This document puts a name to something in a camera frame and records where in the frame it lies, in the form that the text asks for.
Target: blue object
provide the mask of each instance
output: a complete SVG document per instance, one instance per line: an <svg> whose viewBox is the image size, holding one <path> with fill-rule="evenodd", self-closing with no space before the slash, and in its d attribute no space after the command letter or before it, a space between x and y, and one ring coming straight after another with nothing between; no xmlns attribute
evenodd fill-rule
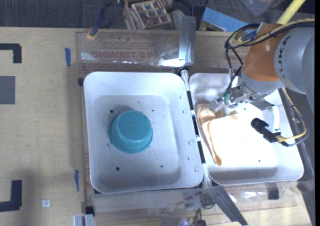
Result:
<svg viewBox="0 0 320 226"><path fill-rule="evenodd" d="M105 21L105 17L103 16L102 13L100 13L90 32L91 36L94 36L97 33L98 29L102 27L104 21Z"/></svg>
<svg viewBox="0 0 320 226"><path fill-rule="evenodd" d="M79 191L79 171L75 170L74 172L74 181L77 186L77 191Z"/></svg>
<svg viewBox="0 0 320 226"><path fill-rule="evenodd" d="M149 147L153 136L152 126L141 112L127 110L112 121L109 136L117 149L126 153L138 153Z"/></svg>
<svg viewBox="0 0 320 226"><path fill-rule="evenodd" d="M243 36L241 38L242 41L247 41L247 40L251 40L253 38L255 38L257 36L257 32L256 31L252 31L250 33L248 33L247 35Z"/></svg>
<svg viewBox="0 0 320 226"><path fill-rule="evenodd" d="M235 32L238 29L248 25L248 23L237 20L226 14L206 8L202 15L201 22L208 22L211 25L217 26L227 32Z"/></svg>
<svg viewBox="0 0 320 226"><path fill-rule="evenodd" d="M64 51L65 51L66 66L71 67L71 51L68 48L65 48Z"/></svg>

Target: black cable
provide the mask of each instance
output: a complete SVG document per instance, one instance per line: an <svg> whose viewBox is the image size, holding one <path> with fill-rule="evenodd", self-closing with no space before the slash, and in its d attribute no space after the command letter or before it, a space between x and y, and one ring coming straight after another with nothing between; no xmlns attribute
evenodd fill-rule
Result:
<svg viewBox="0 0 320 226"><path fill-rule="evenodd" d="M288 146L288 147L296 146L296 145L304 142L308 137L309 137L309 131L308 131L308 129L307 129L307 133L306 133L303 137L301 137L300 140L296 141L296 142L293 143L293 144L288 144L287 146Z"/></svg>
<svg viewBox="0 0 320 226"><path fill-rule="evenodd" d="M289 31L289 30L291 30L291 29L301 28L301 27L315 27L315 23L305 23L305 22L303 22L303 23L297 23L297 24L295 24L295 25L292 25L292 26L288 26L288 27L286 27L286 28L283 28L283 29L281 29L281 30L279 30L279 31L277 31L277 32L275 32L275 33L273 33L273 34L270 34L270 35L269 35L268 37L266 37L265 39L263 39L263 40L261 40L261 41L258 41L258 42L256 42L256 43L252 43L252 44L240 44L240 45L237 45L237 46L233 46L232 48L236 49L236 48L239 48L239 47L248 47L248 46L256 45L256 44L259 44L259 43L264 42L265 40L267 40L267 39L269 39L269 38L271 38L271 37L276 37L278 34L281 34L281 33L283 33L283 32ZM254 40L258 39L259 37L260 37L260 36L257 36L257 37L255 37L255 38L253 38L251 41L254 41Z"/></svg>
<svg viewBox="0 0 320 226"><path fill-rule="evenodd" d="M233 74L233 77L231 78L231 81L230 81L230 83L229 83L229 85L228 85L228 87L227 87L227 90L231 89L232 83L233 83L234 79L236 78L236 76L240 73L241 68L242 68L242 66L240 66L240 67L236 70L236 72Z"/></svg>
<svg viewBox="0 0 320 226"><path fill-rule="evenodd" d="M238 58L240 64L241 64L242 66L244 65L244 63L243 63L242 59L240 58L239 54L235 51L235 48L237 48L237 47L233 47L233 46L231 46L231 44L230 44L231 38L232 38L238 31L240 31L240 30L245 30L245 29L248 29L248 28L250 28L250 29L252 29L252 28L258 28L258 27L259 27L259 24L249 24L249 25L243 26L242 28L238 29L237 31L234 31L234 32L229 36L229 38L227 39L227 41L225 42L225 44L224 44L224 49L225 49L224 53L225 53L225 57L226 57L226 60L227 60L227 62L228 62L229 70L230 70L231 73L233 72L233 68L232 68L232 64L231 64L230 57L229 57L229 49L231 49L231 50L234 52L234 54L235 54L236 57Z"/></svg>
<svg viewBox="0 0 320 226"><path fill-rule="evenodd" d="M189 226L193 226L194 223L197 221L197 217L199 216L200 220L202 220L202 214L201 214L201 208L199 208L196 212L195 212L195 216L193 218L193 222L189 225Z"/></svg>

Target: wooden table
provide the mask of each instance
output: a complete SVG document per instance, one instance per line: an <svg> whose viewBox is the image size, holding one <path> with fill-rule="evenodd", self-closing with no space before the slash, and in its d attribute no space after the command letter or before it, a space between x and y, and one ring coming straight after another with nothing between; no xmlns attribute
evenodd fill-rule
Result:
<svg viewBox="0 0 320 226"><path fill-rule="evenodd" d="M0 212L1 225L72 225L73 215L84 212L87 193L82 87L78 85L76 46L76 34L81 32L86 30L0 28L0 43L22 47L21 64L13 63L12 51L0 51L0 75L15 76L15 104L0 105L0 201L10 199L12 180L22 180L22 206ZM212 35L211 45L220 40L219 35L228 36L202 35ZM69 67L65 48L71 51ZM292 196L295 201L288 207L242 214L249 225L311 225L302 195L293 191ZM50 207L42 207L42 199L50 199ZM207 225L223 221L225 225L239 225L229 222L224 214L206 214L210 212L202 213ZM103 221L103 217L94 218L95 225L104 225ZM150 222L127 221L123 225Z"/></svg>

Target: yellow pole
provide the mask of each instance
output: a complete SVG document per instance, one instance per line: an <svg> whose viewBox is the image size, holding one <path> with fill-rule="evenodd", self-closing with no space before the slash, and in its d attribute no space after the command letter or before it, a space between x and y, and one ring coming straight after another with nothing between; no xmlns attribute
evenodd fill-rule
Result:
<svg viewBox="0 0 320 226"><path fill-rule="evenodd" d="M306 0L293 0L282 16L278 19L277 23L282 25L288 23L305 1Z"/></svg>

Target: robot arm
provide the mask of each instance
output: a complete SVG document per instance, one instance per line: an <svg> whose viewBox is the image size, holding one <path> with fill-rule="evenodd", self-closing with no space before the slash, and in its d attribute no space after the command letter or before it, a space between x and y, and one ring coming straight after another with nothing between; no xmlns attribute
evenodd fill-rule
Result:
<svg viewBox="0 0 320 226"><path fill-rule="evenodd" d="M234 107L243 101L261 104L266 95L286 87L306 94L314 113L315 20L304 22L293 22L288 27L266 25L255 37L258 41L244 43L251 47L243 66L234 74L237 85L228 86L223 96L211 104L211 110L222 104ZM260 36L268 34L259 41Z"/></svg>

